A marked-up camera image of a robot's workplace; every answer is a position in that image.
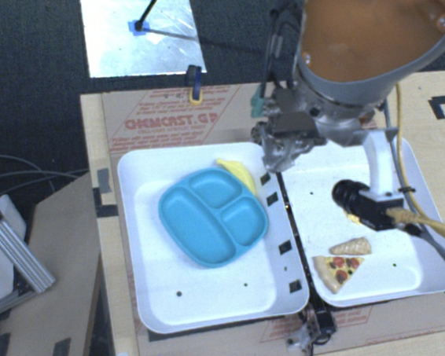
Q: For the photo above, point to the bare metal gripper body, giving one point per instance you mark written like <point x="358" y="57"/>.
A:
<point x="293" y="116"/>

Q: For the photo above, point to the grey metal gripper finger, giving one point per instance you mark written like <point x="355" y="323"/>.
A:
<point x="294" y="148"/>
<point x="272" y="150"/>

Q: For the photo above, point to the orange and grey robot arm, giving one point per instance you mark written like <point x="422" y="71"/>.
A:
<point x="364" y="24"/>

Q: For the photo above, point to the yellow banana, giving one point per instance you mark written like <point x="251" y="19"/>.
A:
<point x="241" y="171"/>

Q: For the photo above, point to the thin black rod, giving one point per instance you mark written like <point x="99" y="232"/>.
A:
<point x="296" y="236"/>

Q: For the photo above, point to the pale yellow toy food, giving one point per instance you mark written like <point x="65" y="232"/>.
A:
<point x="353" y="218"/>

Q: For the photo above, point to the blue divided plate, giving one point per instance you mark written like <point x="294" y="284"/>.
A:
<point x="207" y="222"/>

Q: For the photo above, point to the brown cardboard board, red print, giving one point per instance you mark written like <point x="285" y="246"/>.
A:
<point x="169" y="119"/>

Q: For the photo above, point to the beige bread piece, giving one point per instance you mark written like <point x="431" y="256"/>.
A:
<point x="352" y="247"/>

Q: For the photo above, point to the pizza slice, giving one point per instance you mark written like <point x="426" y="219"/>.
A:
<point x="335" y="270"/>

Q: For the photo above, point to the white plastic tray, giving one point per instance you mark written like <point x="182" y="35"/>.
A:
<point x="203" y="294"/>
<point x="379" y="275"/>

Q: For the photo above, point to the black cylinder on white bracket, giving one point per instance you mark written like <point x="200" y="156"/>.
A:
<point x="377" y="169"/>

